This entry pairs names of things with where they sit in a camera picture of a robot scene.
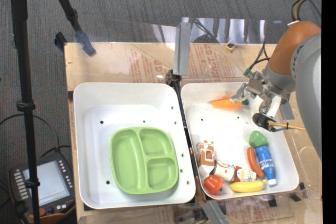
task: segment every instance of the white bottle cap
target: white bottle cap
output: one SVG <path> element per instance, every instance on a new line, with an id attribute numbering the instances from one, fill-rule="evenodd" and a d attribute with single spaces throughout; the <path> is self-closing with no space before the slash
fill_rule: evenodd
<path id="1" fill-rule="evenodd" d="M 273 178 L 273 179 L 268 180 L 267 183 L 268 183 L 268 186 L 274 186 L 277 184 L 277 180 Z"/>

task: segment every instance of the chocolate milk carton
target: chocolate milk carton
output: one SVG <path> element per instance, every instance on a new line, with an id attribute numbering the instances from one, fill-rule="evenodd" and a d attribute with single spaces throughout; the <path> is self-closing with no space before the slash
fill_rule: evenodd
<path id="1" fill-rule="evenodd" d="M 214 142 L 208 140 L 199 141 L 196 148 L 198 173 L 200 178 L 204 180 L 215 167 Z"/>

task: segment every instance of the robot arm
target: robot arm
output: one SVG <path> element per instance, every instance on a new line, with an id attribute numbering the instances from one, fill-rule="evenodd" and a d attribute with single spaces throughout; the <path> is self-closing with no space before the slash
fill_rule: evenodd
<path id="1" fill-rule="evenodd" d="M 259 112 L 273 118 L 296 91 L 297 104 L 308 135 L 322 160 L 321 149 L 321 28 L 300 21 L 284 33 L 265 69 L 250 72 L 232 101 L 246 95 L 263 99 Z"/>

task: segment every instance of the tripod leg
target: tripod leg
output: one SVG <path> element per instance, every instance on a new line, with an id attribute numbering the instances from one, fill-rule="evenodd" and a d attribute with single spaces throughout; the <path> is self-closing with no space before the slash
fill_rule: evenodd
<path id="1" fill-rule="evenodd" d="M 69 0 L 59 0 L 67 19 L 71 22 L 74 30 L 76 31 L 76 38 L 78 42 L 84 45 L 83 50 L 88 55 L 93 55 L 96 50 L 92 47 L 89 38 L 87 37 L 86 33 L 80 28 L 78 23 L 78 14 L 75 9 L 71 7 Z"/>
<path id="2" fill-rule="evenodd" d="M 34 223 L 39 224 L 39 201 L 37 177 L 35 138 L 34 138 L 34 119 L 33 109 L 35 108 L 32 95 L 32 85 L 30 78 L 28 35 L 27 35 L 27 0 L 10 0 L 12 6 L 13 31 L 15 44 L 18 54 L 18 65 L 20 74 L 21 96 L 22 99 L 17 102 L 17 109 L 24 113 L 27 155 L 29 167 L 29 180 L 26 181 L 26 187 L 31 188 L 33 200 Z"/>

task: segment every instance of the blue bottle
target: blue bottle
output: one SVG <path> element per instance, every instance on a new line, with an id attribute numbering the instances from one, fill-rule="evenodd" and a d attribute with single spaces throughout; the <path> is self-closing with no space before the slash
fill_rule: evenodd
<path id="1" fill-rule="evenodd" d="M 255 152 L 258 158 L 259 166 L 267 177 L 267 183 L 269 186 L 277 184 L 275 179 L 275 168 L 273 160 L 269 154 L 267 146 L 259 146 L 255 148 Z"/>

